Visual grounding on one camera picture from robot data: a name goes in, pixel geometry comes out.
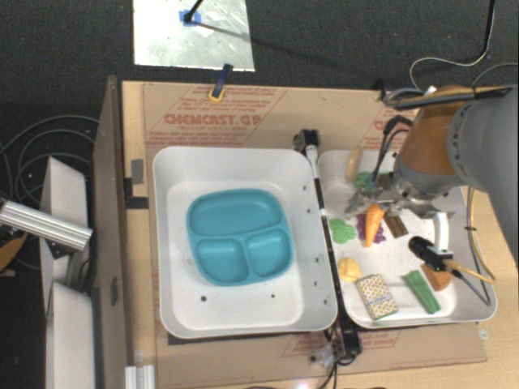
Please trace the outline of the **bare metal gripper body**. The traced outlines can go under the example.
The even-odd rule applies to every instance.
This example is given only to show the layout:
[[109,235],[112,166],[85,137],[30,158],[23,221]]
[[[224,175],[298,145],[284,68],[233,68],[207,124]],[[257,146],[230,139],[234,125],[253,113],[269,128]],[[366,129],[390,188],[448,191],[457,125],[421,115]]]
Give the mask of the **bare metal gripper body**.
[[426,173],[387,173],[367,176],[367,197],[392,216],[403,209],[421,219],[432,219],[440,210],[433,201],[445,193],[445,177]]

